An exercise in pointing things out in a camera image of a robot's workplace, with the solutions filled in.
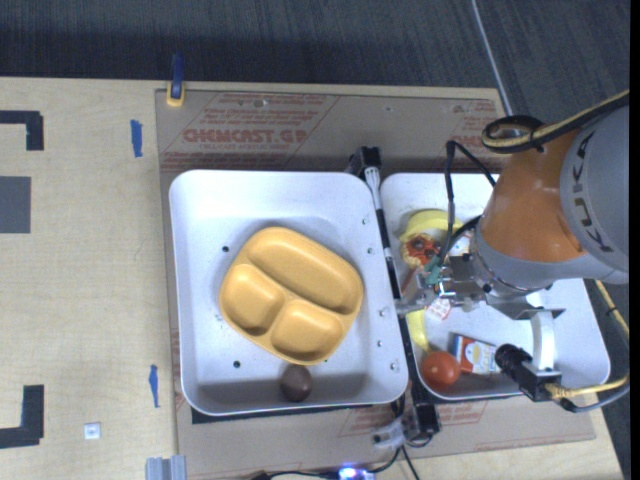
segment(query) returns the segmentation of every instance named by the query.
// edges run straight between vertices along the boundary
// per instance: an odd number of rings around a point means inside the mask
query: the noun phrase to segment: thin white cable
[[[473,7],[473,13],[476,16],[476,23],[478,24],[478,28],[480,29],[480,35],[482,36],[484,47],[487,50],[487,55],[489,56],[489,62],[491,63],[491,69],[493,70],[493,75],[496,77],[496,82],[498,83],[498,91],[500,92],[500,96],[502,97],[502,102],[504,103],[504,110],[508,116],[513,115],[513,111],[511,110],[511,104],[509,103],[509,98],[507,97],[507,92],[505,91],[504,84],[502,83],[502,78],[500,77],[500,73],[498,72],[498,66],[496,65],[495,59],[493,58],[491,45],[489,44],[489,40],[487,39],[487,34],[484,30],[484,25],[482,24],[482,19],[480,18],[480,11],[478,10],[478,5],[476,4],[476,0],[471,0],[471,7]]]

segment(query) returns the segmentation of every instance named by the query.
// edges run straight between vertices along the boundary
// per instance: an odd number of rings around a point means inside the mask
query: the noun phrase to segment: gray square
[[[31,178],[0,176],[0,233],[31,233]]]

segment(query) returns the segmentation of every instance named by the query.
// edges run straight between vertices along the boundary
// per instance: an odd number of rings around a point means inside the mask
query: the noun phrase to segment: light wood surface
[[[45,122],[40,152],[25,150],[24,127],[0,126],[0,175],[32,178],[31,233],[0,234],[0,427],[19,424],[23,385],[45,386],[45,437],[38,446],[0,450],[0,479],[142,479],[148,457],[177,453],[153,98],[163,87],[154,81],[0,79],[1,110],[38,110]],[[391,96],[426,91],[335,90]],[[142,124],[139,158],[131,120]],[[151,365],[158,367],[158,408],[148,383]],[[592,421],[595,440],[415,465],[423,479],[622,478],[600,411]],[[90,422],[101,423],[101,439],[84,439]],[[379,477],[411,474],[401,463]]]

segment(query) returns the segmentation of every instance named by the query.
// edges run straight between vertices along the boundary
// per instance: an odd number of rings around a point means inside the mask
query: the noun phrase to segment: black corner marker
[[[0,429],[0,448],[35,446],[44,437],[44,386],[24,386],[20,426]]]
[[[24,124],[27,128],[27,151],[44,150],[44,124],[40,112],[0,110],[0,124]]]

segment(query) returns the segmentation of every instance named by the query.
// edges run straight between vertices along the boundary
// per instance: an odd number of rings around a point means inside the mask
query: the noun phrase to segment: red tomato
[[[449,352],[438,350],[423,359],[420,373],[430,387],[442,388],[458,380],[460,364]]]

